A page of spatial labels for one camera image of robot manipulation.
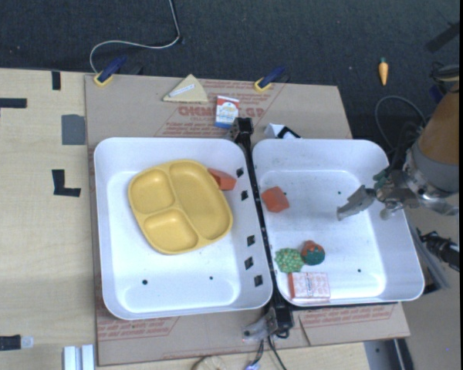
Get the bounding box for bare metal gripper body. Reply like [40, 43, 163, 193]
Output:
[374, 170, 460, 217]

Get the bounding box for white plastic tray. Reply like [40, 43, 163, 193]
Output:
[251, 138, 426, 308]
[93, 136, 275, 321]

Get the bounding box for orange and green toy fruit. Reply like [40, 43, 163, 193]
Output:
[300, 240, 326, 267]

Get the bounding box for orange cube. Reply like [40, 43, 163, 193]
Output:
[260, 186, 290, 214]

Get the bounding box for green toy grapes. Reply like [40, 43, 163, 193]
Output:
[273, 247, 306, 274]

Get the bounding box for white and red packet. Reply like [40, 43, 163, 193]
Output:
[287, 271, 332, 301]

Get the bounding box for white and black small carton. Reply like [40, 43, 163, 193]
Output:
[262, 122, 302, 140]

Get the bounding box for orange toy carrot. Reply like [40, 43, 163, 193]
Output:
[377, 56, 390, 87]

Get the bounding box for orange wedge block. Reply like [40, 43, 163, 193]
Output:
[207, 167, 238, 191]

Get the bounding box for small white red blue carton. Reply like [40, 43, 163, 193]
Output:
[214, 95, 241, 130]

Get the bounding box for yellow divided plate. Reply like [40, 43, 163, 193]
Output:
[127, 159, 234, 256]

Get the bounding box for yellow toy cheese wedge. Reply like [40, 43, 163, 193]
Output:
[162, 73, 210, 105]

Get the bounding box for brown cardboard board, red print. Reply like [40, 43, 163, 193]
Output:
[83, 73, 411, 367]

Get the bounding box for black block with thin wires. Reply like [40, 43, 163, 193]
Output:
[230, 116, 255, 143]
[271, 301, 295, 333]

